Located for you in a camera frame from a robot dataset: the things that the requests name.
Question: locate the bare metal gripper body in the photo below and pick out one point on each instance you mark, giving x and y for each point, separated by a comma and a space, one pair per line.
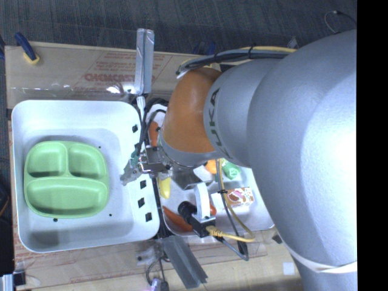
156, 162

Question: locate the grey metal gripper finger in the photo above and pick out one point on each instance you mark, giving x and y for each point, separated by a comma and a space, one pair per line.
137, 168
126, 176

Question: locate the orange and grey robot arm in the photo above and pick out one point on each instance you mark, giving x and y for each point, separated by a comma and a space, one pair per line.
272, 138

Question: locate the yellow banana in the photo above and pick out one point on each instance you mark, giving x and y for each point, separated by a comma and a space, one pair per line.
165, 188

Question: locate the orange carrot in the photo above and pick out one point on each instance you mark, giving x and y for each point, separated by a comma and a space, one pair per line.
153, 133

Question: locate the orange round toy food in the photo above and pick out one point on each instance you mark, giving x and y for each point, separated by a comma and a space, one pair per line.
212, 167

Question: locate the green divided plate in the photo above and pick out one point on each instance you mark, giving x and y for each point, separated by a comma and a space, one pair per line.
65, 189

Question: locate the red toy food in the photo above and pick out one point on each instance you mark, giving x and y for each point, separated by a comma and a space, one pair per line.
213, 210

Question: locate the green packet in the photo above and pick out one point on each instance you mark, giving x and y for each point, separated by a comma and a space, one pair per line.
232, 171

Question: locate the white plastic tray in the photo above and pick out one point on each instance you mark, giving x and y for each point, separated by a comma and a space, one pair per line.
257, 220
75, 117

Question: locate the white and orange carton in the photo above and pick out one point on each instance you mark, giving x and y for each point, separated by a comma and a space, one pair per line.
241, 197

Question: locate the brown cardboard board red print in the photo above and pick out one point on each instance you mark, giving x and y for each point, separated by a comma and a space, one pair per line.
75, 65

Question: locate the black cylinder on white bracket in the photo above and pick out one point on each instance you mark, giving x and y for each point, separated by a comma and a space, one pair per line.
203, 223

